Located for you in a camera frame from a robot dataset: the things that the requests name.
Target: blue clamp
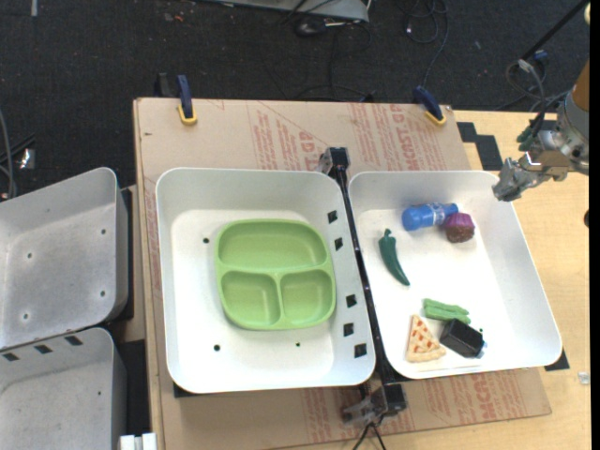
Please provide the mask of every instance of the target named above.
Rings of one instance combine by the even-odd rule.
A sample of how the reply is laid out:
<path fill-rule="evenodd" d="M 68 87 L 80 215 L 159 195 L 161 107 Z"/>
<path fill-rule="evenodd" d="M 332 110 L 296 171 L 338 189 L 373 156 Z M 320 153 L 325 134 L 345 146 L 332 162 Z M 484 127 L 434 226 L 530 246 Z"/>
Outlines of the blue clamp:
<path fill-rule="evenodd" d="M 438 101 L 425 88 L 421 85 L 417 86 L 412 90 L 412 96 L 416 103 L 421 103 L 425 106 L 427 109 L 425 115 L 434 124 L 441 126 L 446 123 L 446 117 L 442 113 Z"/>
<path fill-rule="evenodd" d="M 185 125 L 194 125 L 198 118 L 191 103 L 191 92 L 185 75 L 177 75 L 177 88 L 179 88 L 179 98 L 181 99 L 181 103 L 177 106 L 179 117 Z"/>

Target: computer mouse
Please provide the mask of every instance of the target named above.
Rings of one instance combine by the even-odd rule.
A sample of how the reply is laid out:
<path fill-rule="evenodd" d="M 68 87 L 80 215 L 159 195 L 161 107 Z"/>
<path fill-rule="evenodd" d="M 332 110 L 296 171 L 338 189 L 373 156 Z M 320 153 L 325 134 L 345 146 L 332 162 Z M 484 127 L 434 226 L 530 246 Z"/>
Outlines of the computer mouse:
<path fill-rule="evenodd" d="M 327 25 L 325 25 L 323 17 L 307 16 L 294 27 L 294 31 L 299 37 L 312 37 L 324 34 L 327 31 Z"/>

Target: white tray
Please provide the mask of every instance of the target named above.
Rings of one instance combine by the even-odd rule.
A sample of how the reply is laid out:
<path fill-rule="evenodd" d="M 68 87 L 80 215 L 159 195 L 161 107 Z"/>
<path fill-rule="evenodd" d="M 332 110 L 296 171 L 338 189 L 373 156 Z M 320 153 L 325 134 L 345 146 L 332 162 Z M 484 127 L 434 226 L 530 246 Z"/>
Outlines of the white tray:
<path fill-rule="evenodd" d="M 157 216 L 167 365 L 177 385 L 200 394 L 356 385 L 370 377 L 375 354 L 367 306 L 334 180 L 318 172 L 173 169 L 157 182 Z M 328 321 L 275 331 L 228 321 L 212 243 L 224 224 L 246 218 L 297 219 L 321 233 L 337 286 Z"/>
<path fill-rule="evenodd" d="M 349 184 L 358 239 L 376 307 L 385 354 L 412 379 L 509 368 L 541 367 L 561 355 L 562 342 L 513 204 L 498 202 L 487 172 L 364 172 Z M 472 216 L 473 240 L 447 241 L 440 227 L 407 232 L 402 211 L 421 203 L 456 203 Z M 386 270 L 378 241 L 386 228 L 410 287 Z M 411 315 L 424 315 L 423 298 L 468 309 L 471 326 L 483 330 L 483 357 L 448 350 L 439 360 L 405 358 Z M 437 336 L 442 325 L 427 319 Z"/>
<path fill-rule="evenodd" d="M 0 350 L 110 320 L 127 299 L 127 209 L 112 170 L 0 203 Z"/>
<path fill-rule="evenodd" d="M 100 328 L 0 352 L 0 450 L 115 450 L 126 385 Z"/>

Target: black floor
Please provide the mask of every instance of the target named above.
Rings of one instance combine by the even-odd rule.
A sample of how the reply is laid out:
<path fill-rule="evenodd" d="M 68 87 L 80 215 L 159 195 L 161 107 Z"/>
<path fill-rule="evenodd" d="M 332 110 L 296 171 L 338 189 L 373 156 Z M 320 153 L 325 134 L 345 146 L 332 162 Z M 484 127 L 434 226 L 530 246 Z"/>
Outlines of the black floor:
<path fill-rule="evenodd" d="M 159 72 L 186 74 L 195 98 L 408 103 L 423 84 L 456 109 L 539 109 L 505 71 L 581 1 L 375 0 L 369 24 L 301 38 L 300 16 L 273 10 L 0 0 L 0 108 L 11 144 L 35 150 L 15 182 L 23 194 L 107 166 L 135 183 L 131 104 L 153 95 Z M 589 58 L 583 11 L 542 49 L 545 94 L 559 95 Z"/>

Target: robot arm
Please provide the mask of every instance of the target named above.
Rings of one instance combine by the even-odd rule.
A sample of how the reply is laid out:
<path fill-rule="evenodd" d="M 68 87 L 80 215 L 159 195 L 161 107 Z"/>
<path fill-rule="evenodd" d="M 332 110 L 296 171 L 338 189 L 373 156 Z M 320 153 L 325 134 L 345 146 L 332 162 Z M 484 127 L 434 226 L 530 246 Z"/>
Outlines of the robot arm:
<path fill-rule="evenodd" d="M 589 175 L 590 169 L 590 61 L 579 74 L 575 86 L 561 102 L 556 126 L 541 128 L 536 121 L 520 135 L 525 154 L 519 160 L 507 158 L 500 171 L 494 196 L 505 202 L 521 196 L 527 188 L 549 179 L 562 181 L 569 172 Z"/>

